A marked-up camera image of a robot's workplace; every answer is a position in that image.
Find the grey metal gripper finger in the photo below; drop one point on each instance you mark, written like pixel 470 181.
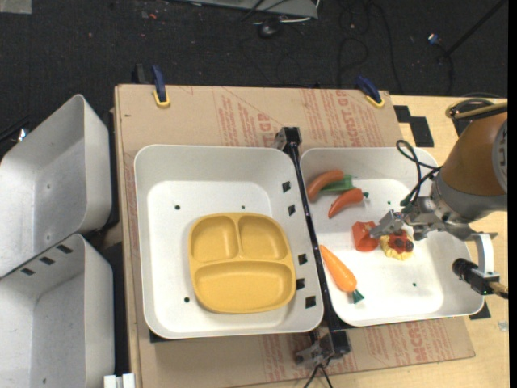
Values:
pixel 423 233
pixel 387 225

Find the yellow biscuit with red topping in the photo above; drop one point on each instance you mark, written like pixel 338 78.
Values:
pixel 398 252

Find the white plastic tray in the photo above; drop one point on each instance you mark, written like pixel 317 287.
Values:
pixel 56 321
pixel 169 257
pixel 400 289
pixel 52 184

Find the green pea pod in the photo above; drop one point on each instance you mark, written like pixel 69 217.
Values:
pixel 339 185

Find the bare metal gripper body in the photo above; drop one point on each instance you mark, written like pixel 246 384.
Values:
pixel 429 212

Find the brown cardboard board red print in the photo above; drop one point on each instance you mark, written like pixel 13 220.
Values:
pixel 194 115

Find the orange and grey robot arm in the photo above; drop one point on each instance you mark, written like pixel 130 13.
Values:
pixel 472 164

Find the yellow divided plate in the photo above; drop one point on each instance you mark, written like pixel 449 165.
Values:
pixel 242 273

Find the orange carrot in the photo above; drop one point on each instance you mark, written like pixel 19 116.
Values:
pixel 339 271

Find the orange chili pepper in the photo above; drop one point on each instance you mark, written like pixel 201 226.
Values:
pixel 343 202

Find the thin black rod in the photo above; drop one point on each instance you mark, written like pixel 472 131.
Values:
pixel 313 233

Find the black cylinder on white bracket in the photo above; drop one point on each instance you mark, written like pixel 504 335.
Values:
pixel 483 257

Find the orange red sausage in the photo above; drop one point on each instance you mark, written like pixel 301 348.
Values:
pixel 317 186

